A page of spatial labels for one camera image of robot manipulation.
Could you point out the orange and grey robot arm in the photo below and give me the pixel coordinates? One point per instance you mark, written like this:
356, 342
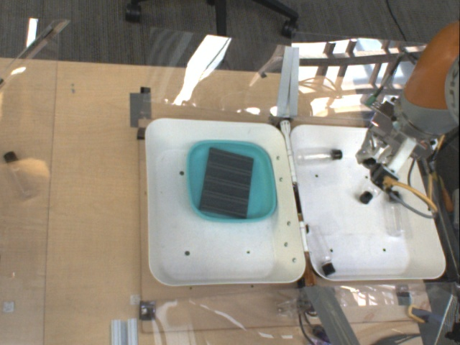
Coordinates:
427, 74

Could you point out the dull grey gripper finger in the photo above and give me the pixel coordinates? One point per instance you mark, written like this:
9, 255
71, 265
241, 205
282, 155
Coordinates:
364, 151
383, 154

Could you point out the dark grey striped box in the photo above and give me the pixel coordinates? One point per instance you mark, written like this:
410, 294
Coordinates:
226, 183

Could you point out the white plastic tray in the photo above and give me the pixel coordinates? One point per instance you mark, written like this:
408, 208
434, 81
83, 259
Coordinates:
223, 253
355, 243

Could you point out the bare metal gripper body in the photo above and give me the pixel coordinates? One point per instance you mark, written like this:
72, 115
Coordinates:
388, 120

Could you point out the teal plate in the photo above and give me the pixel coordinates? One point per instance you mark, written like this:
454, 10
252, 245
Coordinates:
194, 178

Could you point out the clear plastic bottle black cap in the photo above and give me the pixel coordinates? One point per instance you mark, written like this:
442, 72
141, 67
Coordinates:
19, 176
394, 221
366, 197
312, 156
327, 268

